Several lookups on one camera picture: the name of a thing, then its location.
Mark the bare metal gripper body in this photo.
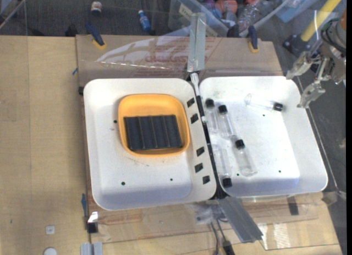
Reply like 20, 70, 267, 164
315, 46, 347, 85

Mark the clear bottle with black cap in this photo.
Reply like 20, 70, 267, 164
244, 93, 284, 112
205, 98, 221, 135
212, 143, 233, 188
217, 104, 237, 138
234, 139, 259, 177

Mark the white plastic tray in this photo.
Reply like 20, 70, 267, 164
82, 77, 217, 211
198, 75, 329, 198

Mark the thin black and white rod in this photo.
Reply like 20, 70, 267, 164
189, 72, 224, 198

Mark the orange plastic bowl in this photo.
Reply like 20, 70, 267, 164
117, 93, 191, 158

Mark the blue plastic bottle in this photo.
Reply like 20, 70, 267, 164
137, 9, 152, 32

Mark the black ribbed rack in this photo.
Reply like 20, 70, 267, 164
123, 114, 184, 151

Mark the brown cardboard board red print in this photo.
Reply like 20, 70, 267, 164
74, 34, 342, 249

